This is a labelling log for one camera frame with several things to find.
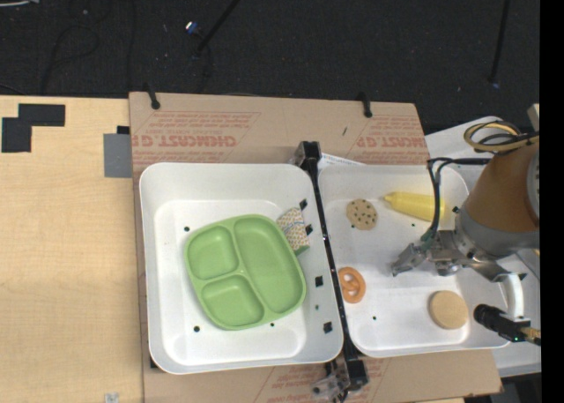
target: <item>black fabric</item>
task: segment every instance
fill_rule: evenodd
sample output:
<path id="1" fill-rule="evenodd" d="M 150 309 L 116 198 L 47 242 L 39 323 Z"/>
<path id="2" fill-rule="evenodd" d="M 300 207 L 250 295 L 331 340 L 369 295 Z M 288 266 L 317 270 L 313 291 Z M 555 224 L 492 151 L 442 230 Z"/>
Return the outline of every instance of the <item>black fabric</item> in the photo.
<path id="1" fill-rule="evenodd" d="M 0 93 L 412 102 L 425 133 L 540 102 L 540 0 L 41 0 L 0 8 Z M 197 27 L 186 31 L 189 21 Z"/>

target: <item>cookie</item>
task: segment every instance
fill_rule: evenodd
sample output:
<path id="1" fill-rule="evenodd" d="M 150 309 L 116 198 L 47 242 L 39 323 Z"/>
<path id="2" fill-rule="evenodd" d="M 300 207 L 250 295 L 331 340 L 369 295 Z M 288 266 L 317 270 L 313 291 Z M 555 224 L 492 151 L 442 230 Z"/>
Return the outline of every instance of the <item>cookie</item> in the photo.
<path id="1" fill-rule="evenodd" d="M 366 199 L 354 199 L 346 206 L 346 218 L 353 228 L 369 230 L 376 225 L 376 209 Z"/>
<path id="2" fill-rule="evenodd" d="M 458 329 L 468 321 L 468 306 L 462 296 L 441 290 L 431 295 L 429 315 L 441 328 Z"/>

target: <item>pretzel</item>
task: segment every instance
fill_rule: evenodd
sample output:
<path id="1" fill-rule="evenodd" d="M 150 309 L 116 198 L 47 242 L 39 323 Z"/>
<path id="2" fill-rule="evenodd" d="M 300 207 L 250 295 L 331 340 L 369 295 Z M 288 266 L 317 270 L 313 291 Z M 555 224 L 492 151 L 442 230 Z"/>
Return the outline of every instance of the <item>pretzel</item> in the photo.
<path id="1" fill-rule="evenodd" d="M 359 302 L 367 292 L 367 284 L 356 269 L 346 266 L 338 271 L 343 298 L 346 302 Z"/>

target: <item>cardboard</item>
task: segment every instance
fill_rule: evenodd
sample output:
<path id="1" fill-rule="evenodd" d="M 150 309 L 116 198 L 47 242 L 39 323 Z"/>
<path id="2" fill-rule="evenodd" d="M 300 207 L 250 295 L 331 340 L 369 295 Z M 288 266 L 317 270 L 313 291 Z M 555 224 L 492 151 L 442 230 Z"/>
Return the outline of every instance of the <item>cardboard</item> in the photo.
<path id="1" fill-rule="evenodd" d="M 185 376 L 152 368 L 148 350 L 145 261 L 138 179 L 160 161 L 285 163 L 301 141 L 318 141 L 323 153 L 365 164 L 425 164 L 429 158 L 417 110 L 410 103 L 372 102 L 363 116 L 358 101 L 289 100 L 243 96 L 130 94 L 132 171 L 146 401 L 318 401 L 311 385 L 322 364 L 259 367 Z M 357 403 L 422 401 L 497 393 L 501 380 L 490 351 L 364 358 L 369 383 L 351 392 Z"/>

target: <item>wooden surface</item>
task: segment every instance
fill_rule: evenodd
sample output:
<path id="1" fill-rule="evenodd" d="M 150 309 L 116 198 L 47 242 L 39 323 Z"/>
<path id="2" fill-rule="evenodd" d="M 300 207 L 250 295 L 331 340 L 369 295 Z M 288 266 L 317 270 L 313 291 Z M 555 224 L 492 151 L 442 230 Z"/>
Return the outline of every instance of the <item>wooden surface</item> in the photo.
<path id="1" fill-rule="evenodd" d="M 103 134 L 127 100 L 63 103 L 64 127 L 33 127 L 30 153 L 0 153 L 0 400 L 143 400 L 131 179 L 104 177 Z"/>

